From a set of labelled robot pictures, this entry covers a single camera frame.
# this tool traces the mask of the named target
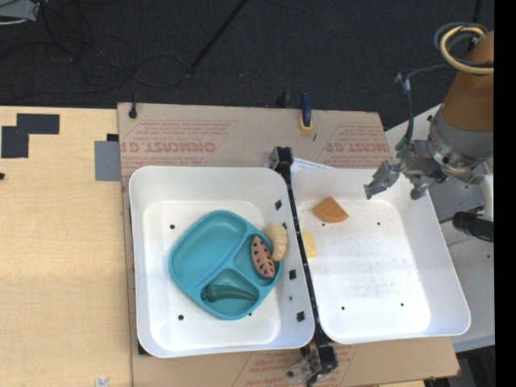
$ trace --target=black cable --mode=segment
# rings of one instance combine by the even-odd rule
[[[29,46],[39,46],[43,45],[47,52],[47,58],[49,61],[53,63],[57,63],[59,65],[70,65],[71,63],[76,64],[76,66],[81,70],[83,80],[91,86],[95,86],[95,89],[92,90],[41,90],[39,92],[33,92],[30,94],[21,94],[17,97],[13,97],[6,104],[13,104],[19,102],[22,99],[29,98],[31,96],[38,96],[41,94],[95,94],[110,91],[113,89],[117,89],[122,85],[125,85],[129,81],[133,80],[141,85],[146,85],[147,87],[153,88],[164,88],[171,87],[173,85],[181,82],[186,75],[186,67],[183,62],[174,55],[168,53],[153,53],[148,56],[143,56],[137,58],[136,51],[132,47],[132,45],[125,39],[120,38],[116,35],[103,35],[98,36],[95,35],[94,29],[89,23],[88,19],[84,15],[81,10],[82,0],[73,0],[73,2],[68,2],[62,7],[66,7],[68,4],[76,4],[76,8],[78,10],[78,16],[75,19],[80,19],[80,24],[77,26],[72,24],[65,18],[63,12],[58,10],[54,10],[49,8],[47,5],[44,5],[42,0],[39,0],[39,7],[42,13],[43,21],[37,22],[41,27],[43,27],[48,35],[51,38],[51,41],[45,40],[37,40],[26,42],[25,44],[20,44],[12,49],[7,50],[6,52],[0,54],[0,61],[5,59],[6,56],[10,55],[12,52],[15,52],[21,48],[26,48]],[[94,4],[104,4],[108,2],[92,2]],[[53,16],[59,21],[59,27],[54,28],[51,26],[51,19],[48,17],[48,14],[52,13]],[[107,54],[104,53],[98,46],[98,38],[104,37],[107,39],[116,39],[119,42],[122,42],[131,52],[131,61],[127,65],[120,65],[113,62]],[[75,48],[79,47],[80,50],[72,50],[72,45]],[[71,58],[71,60],[67,60],[64,62],[56,61],[52,59],[51,50],[53,48],[57,48],[58,51],[63,52],[65,55]],[[101,57],[104,61],[96,61],[90,64],[84,64],[87,61],[87,55],[89,53],[94,53]],[[176,64],[179,64],[181,67],[180,76],[174,78],[172,81],[166,81],[165,83],[152,83],[148,80],[144,80],[140,77],[137,77],[136,72],[138,67],[142,64],[150,61],[150,60],[160,60],[160,64],[164,64],[163,60],[170,59],[173,60]],[[124,79],[121,82],[116,82],[117,76],[124,76]]]
[[[409,102],[409,119],[408,119],[408,126],[406,128],[405,132],[405,143],[409,144],[412,140],[412,135],[414,134],[414,109],[412,104],[412,95],[411,95],[411,86],[410,86],[410,79],[420,73],[432,73],[437,72],[439,70],[444,69],[450,69],[451,66],[449,64],[437,64],[434,66],[427,66],[420,69],[408,69],[403,70],[401,72],[398,72],[396,74],[396,77],[394,78],[394,81],[399,82],[402,84],[403,89],[405,91],[405,94],[407,96],[408,102]]]
[[[441,40],[441,35],[444,34],[444,32],[447,32],[447,31],[451,30],[454,27],[460,27],[460,29],[457,30],[455,33],[453,33],[450,36],[450,38],[448,39],[448,41],[446,42],[446,50],[447,50],[448,54],[451,57],[453,57],[453,59],[455,61],[461,63],[462,65],[472,66],[472,67],[476,67],[476,68],[492,68],[494,66],[494,62],[491,61],[491,60],[486,61],[484,63],[471,62],[471,61],[468,61],[468,60],[465,60],[465,59],[459,59],[459,58],[453,56],[450,53],[451,49],[458,42],[460,42],[461,40],[465,40],[465,39],[469,39],[469,41],[470,41],[470,47],[468,48],[468,50],[469,50],[471,48],[471,42],[475,41],[474,38],[477,37],[478,34],[475,33],[475,32],[467,31],[467,30],[463,30],[463,29],[466,28],[466,27],[476,27],[476,28],[480,29],[482,32],[487,33],[488,32],[487,28],[484,25],[482,25],[482,24],[479,24],[479,23],[460,23],[460,22],[445,24],[444,26],[440,27],[435,32],[435,34],[434,34],[434,46],[435,46],[435,48],[437,48],[437,50],[440,51],[439,42]]]
[[[473,11],[473,17],[472,21],[474,23],[478,23],[482,17],[482,0],[476,0],[475,1],[475,10]],[[475,44],[474,40],[470,40],[469,42],[469,50],[473,48],[473,45]]]
[[[81,0],[81,4],[114,4],[121,2],[123,0],[104,0],[104,1],[95,1],[95,0]]]
[[[192,64],[189,67],[188,74],[192,74],[195,70],[195,68],[199,65],[201,60],[204,58],[204,56],[208,53],[208,51],[213,47],[213,45],[216,43],[216,41],[220,38],[220,36],[223,34],[223,32],[229,27],[233,19],[236,17],[236,15],[243,9],[245,4],[248,2],[248,0],[240,0],[239,4],[236,5],[236,7],[233,9],[233,11],[229,14],[226,21],[224,21],[223,25],[217,30],[217,32],[214,34],[214,36],[210,39],[208,44],[201,50],[201,52],[198,54],[198,56],[195,58],[195,60],[192,62]]]
[[[282,7],[284,9],[291,9],[291,10],[306,10],[308,7],[310,6],[313,6],[316,2],[318,2],[319,0],[311,0],[310,2],[308,3],[305,3],[305,4],[301,4],[301,5],[298,5],[298,6],[291,6],[291,5],[287,5],[287,4],[284,4],[282,2],[278,2],[277,0],[265,0],[267,2],[271,2],[272,4],[276,5],[276,6],[279,6],[279,7]]]

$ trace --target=light wood surface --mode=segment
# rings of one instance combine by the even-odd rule
[[[0,107],[0,126],[17,113],[59,113],[60,133],[0,159],[0,385],[129,386],[120,183],[94,172],[116,110]]]

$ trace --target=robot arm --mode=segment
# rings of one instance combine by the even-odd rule
[[[433,183],[446,182],[453,177],[463,182],[464,187],[482,186],[486,214],[490,218],[487,222],[492,223],[493,188],[490,186],[493,178],[490,175],[490,180],[486,180],[482,169],[493,156],[494,31],[486,32],[482,27],[471,25],[453,26],[440,39],[439,50],[457,73],[431,120],[427,139],[412,140],[413,121],[409,121],[407,133],[396,147],[400,162],[383,162],[371,183],[364,186],[365,193],[370,199],[392,186],[403,174],[414,185],[411,197],[418,199]],[[450,55],[449,50],[451,41],[458,41],[464,33],[478,35],[478,38],[465,60],[459,60]]]

